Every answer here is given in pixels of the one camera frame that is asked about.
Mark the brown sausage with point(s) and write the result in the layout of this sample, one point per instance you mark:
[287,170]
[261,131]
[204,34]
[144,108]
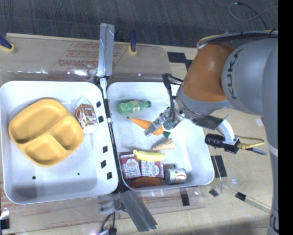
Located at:
[146,182]

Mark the orange carrot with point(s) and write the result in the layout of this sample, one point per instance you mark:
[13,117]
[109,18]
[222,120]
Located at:
[141,123]

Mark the white and brown carton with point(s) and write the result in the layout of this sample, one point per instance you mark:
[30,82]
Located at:
[87,116]

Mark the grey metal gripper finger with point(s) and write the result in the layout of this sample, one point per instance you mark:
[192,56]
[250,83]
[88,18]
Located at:
[155,129]
[152,126]

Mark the beige pizza slice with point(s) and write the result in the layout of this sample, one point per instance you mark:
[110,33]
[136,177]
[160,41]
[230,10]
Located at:
[165,146]

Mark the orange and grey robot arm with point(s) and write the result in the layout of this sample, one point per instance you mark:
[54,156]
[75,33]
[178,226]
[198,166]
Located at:
[249,67]

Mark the black cylinder on white bracket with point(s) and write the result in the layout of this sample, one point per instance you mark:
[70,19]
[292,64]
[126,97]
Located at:
[220,141]

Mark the red and white packet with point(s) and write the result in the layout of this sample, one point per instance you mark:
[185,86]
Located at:
[152,169]
[130,167]

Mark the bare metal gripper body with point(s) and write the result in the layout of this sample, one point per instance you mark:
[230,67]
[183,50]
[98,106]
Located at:
[165,116]

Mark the yellow divided plate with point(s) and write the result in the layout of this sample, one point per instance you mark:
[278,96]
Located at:
[43,131]

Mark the brown cardboard board red print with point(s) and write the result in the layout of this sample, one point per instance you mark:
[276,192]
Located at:
[38,57]

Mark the small silver can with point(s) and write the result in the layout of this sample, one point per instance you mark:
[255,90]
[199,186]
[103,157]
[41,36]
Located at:
[176,176]

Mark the yellow banana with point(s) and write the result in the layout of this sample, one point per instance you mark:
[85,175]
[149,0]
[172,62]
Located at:
[150,156]

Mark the green plastic bottle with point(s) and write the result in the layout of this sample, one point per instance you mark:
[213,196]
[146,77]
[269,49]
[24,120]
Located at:
[130,107]

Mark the white plastic tray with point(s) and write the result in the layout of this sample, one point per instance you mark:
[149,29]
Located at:
[193,155]
[63,185]

